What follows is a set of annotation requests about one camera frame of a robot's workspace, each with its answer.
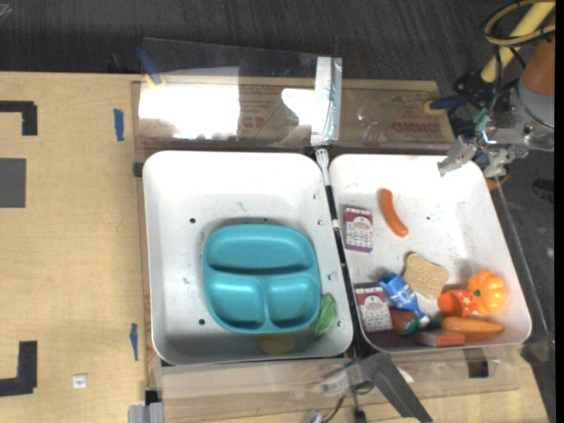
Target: toy carrot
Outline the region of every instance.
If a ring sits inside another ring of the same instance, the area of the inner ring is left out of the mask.
[[[409,230],[397,216],[396,209],[394,208],[394,195],[389,189],[383,189],[380,193],[380,206],[382,207],[384,219],[393,233],[397,236],[405,237]]]
[[[503,329],[501,324],[490,323],[471,316],[447,316],[442,321],[442,330],[464,334],[467,342],[489,340]]]

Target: toy food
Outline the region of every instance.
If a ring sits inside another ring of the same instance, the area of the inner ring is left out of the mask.
[[[405,282],[404,278],[395,272],[388,272],[382,276],[382,278],[378,281],[378,284],[383,288],[386,295],[397,308],[400,310],[411,310],[417,314],[420,327],[424,327],[429,324],[429,317],[419,310],[417,296],[409,287],[407,282]]]
[[[345,208],[345,248],[361,252],[372,251],[372,212]]]
[[[419,326],[419,317],[409,310],[390,309],[391,323],[394,331],[404,337],[409,337]]]
[[[386,296],[377,283],[358,284],[354,294],[366,333],[392,329]]]
[[[442,322],[442,330],[460,332],[466,336],[467,342],[484,341],[493,338],[504,327],[501,324],[490,323],[473,316],[447,316]]]
[[[444,317],[467,316],[476,310],[471,295],[466,290],[448,290],[439,296],[437,303]]]
[[[470,276],[466,287],[476,311],[481,315],[499,312],[505,305],[507,291],[503,280],[490,270],[481,270]]]
[[[444,346],[462,346],[466,343],[466,336],[445,330],[420,330],[415,334],[413,340],[420,345],[441,348]]]
[[[436,300],[449,280],[449,272],[419,254],[407,257],[404,279],[411,288],[429,300]]]
[[[382,207],[384,219],[392,232],[397,236],[405,237],[409,230],[396,214],[394,195],[389,189],[383,189],[380,193],[380,206]]]
[[[290,332],[282,334],[259,334],[256,341],[266,354],[286,354],[292,351],[296,342]]]
[[[319,339],[337,320],[337,303],[330,293],[321,297],[321,306],[317,318],[310,324],[309,328],[314,333],[315,340]]]

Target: gray carpet floor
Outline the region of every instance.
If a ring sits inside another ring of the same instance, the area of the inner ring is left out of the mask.
[[[0,0],[13,8],[0,23],[0,70],[105,72],[119,52],[140,71],[134,49],[154,37],[337,53],[347,78],[434,80],[450,95],[457,78],[492,56],[480,22],[511,1]],[[519,74],[515,63],[507,78]],[[523,254],[532,277],[522,278],[535,321],[528,358],[555,421],[554,208],[531,191],[536,179],[553,180],[553,162],[544,152],[514,161],[502,190],[520,239],[509,242],[512,254]]]

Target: red and white box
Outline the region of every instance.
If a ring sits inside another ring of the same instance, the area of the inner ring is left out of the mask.
[[[466,344],[466,336],[458,332],[445,330],[421,330],[415,333],[414,340],[420,345],[441,348],[446,346],[462,346]]]
[[[390,309],[384,291],[376,283],[354,287],[362,325],[367,333],[392,329]]]
[[[362,252],[372,251],[372,212],[345,208],[345,247]]]

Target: white tray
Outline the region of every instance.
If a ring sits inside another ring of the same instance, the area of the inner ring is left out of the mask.
[[[487,268],[501,276],[508,289],[506,307],[487,317],[503,324],[505,330],[487,342],[468,346],[521,344],[531,334],[531,316],[484,175],[470,162],[441,177],[437,162],[442,159],[351,154],[330,163],[339,217],[345,207],[374,214],[373,251],[345,251],[351,281],[375,281],[388,271],[402,274],[405,259],[412,252],[446,268],[448,284],[462,288],[472,273]],[[409,228],[405,238],[393,234],[382,218],[376,198],[384,188],[393,192],[397,214]],[[423,311],[438,313],[435,301],[419,296],[419,303]],[[365,334],[365,338],[389,353],[433,349],[378,332]]]
[[[296,153],[157,152],[143,169],[152,339],[169,363],[331,357],[353,339],[321,170]],[[280,224],[313,243],[322,293],[337,303],[338,323],[319,340],[306,328],[293,333],[295,348],[264,354],[255,335],[219,326],[207,309],[202,254],[217,228]]]

